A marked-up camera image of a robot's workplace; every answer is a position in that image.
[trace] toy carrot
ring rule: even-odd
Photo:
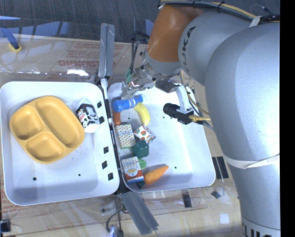
[[[144,181],[137,183],[139,188],[142,188],[144,184],[152,184],[156,182],[161,176],[168,170],[169,166],[163,166],[157,169],[154,169],[144,175]]]

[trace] white plastic tray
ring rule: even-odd
[[[46,95],[62,99],[72,111],[82,97],[105,122],[86,133],[81,146],[59,161],[41,164],[22,149],[9,129],[12,114],[24,104]],[[110,195],[119,186],[104,99],[86,82],[9,82],[0,89],[0,122],[5,193],[17,205],[32,205]]]
[[[111,102],[120,97],[121,86],[121,83],[115,83],[108,89]],[[179,105],[175,92],[168,94],[153,87],[140,91],[139,94],[143,95],[143,103],[150,113],[151,120],[147,127],[156,136],[149,143],[149,155],[143,158],[147,162],[145,171],[163,164],[168,165],[169,169],[152,185],[139,189],[136,184],[130,184],[127,185],[128,188],[146,192],[211,185],[216,178],[216,172],[203,126],[195,123],[181,124],[163,112],[166,103]],[[130,123],[133,130],[142,124],[139,114],[134,109],[122,111],[121,122]],[[132,156],[131,149],[118,148],[118,151],[120,159]]]

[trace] orange carrot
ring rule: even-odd
[[[116,112],[113,113],[112,120],[113,120],[114,125],[120,125],[121,124],[120,114],[121,113],[116,113]]]
[[[168,166],[163,166],[157,169],[154,169],[144,175],[145,184],[152,184],[156,182],[160,177],[168,170]]]

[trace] yellow divided plate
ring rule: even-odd
[[[75,114],[54,96],[39,97],[18,109],[9,127],[27,154],[46,164],[74,151],[85,136]]]

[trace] small box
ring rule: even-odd
[[[144,180],[139,159],[137,157],[123,159],[121,162],[128,184],[137,183]]]
[[[144,140],[147,144],[155,139],[155,135],[143,124],[133,134],[140,140]]]
[[[136,144],[131,124],[116,125],[116,136],[121,149],[130,148]]]
[[[95,108],[86,98],[82,98],[79,102],[75,113],[83,125],[85,132],[93,133],[100,126],[100,120],[96,114]]]

